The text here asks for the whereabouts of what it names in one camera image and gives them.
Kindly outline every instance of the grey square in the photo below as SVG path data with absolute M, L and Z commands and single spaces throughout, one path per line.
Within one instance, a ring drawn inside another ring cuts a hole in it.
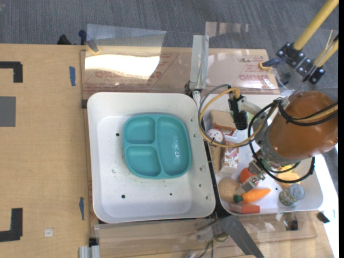
M 0 97 L 0 127 L 16 126 L 16 97 Z

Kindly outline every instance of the orange toy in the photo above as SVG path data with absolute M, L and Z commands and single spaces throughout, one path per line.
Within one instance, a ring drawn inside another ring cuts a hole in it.
M 241 201 L 244 201 L 245 203 L 252 203 L 256 200 L 259 200 L 266 196 L 268 193 L 270 193 L 271 189 L 269 188 L 255 188 L 251 189 L 250 191 L 242 194 L 241 196 L 235 195 L 234 196 L 234 202 L 239 203 Z

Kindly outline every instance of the black tape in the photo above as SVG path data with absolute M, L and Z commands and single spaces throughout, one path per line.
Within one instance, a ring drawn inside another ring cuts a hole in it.
M 13 69 L 13 82 L 23 82 L 23 65 L 18 61 L 0 61 L 0 69 Z
M 16 126 L 16 97 L 0 96 L 0 127 Z
M 81 108 L 87 109 L 87 101 L 88 99 L 81 100 Z
M 23 236 L 23 209 L 12 209 L 11 227 L 0 231 L 0 242 L 17 241 Z
M 322 221 L 324 224 L 330 222 L 330 220 L 329 220 L 322 212 L 319 212 L 319 213 L 317 214 L 317 218 L 318 218 L 320 221 Z

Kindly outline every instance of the potato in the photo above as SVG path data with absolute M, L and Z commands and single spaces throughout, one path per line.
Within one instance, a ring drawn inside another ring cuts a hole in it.
M 234 203 L 235 191 L 239 186 L 240 184 L 232 178 L 223 178 L 218 183 L 220 198 L 225 202 Z

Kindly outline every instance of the blue tape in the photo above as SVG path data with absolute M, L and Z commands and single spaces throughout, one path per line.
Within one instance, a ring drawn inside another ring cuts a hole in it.
M 75 86 L 75 68 L 72 66 L 69 66 L 69 78 L 71 85 Z
M 80 212 L 81 212 L 81 218 L 82 218 L 82 220 L 84 220 L 85 215 L 84 215 L 84 198 L 83 197 L 80 197 L 79 208 L 80 208 Z

